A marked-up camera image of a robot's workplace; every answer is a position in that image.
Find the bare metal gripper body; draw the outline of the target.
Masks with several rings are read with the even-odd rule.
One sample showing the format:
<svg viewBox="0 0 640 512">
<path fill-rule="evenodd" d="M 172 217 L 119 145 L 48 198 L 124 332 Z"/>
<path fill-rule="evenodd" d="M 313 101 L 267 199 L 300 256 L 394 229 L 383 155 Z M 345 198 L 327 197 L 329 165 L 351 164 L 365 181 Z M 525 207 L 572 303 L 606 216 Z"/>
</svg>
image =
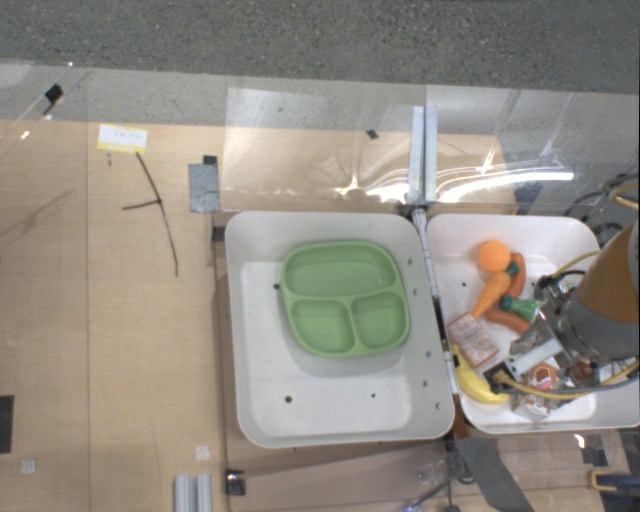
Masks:
<svg viewBox="0 0 640 512">
<path fill-rule="evenodd" d="M 566 358 L 576 357 L 576 350 L 569 345 L 567 321 L 564 318 L 573 290 L 563 277 L 545 275 L 537 281 L 533 297 L 538 303 L 538 312 L 525 333 L 511 342 L 510 356 L 519 358 L 553 341 Z"/>
</svg>

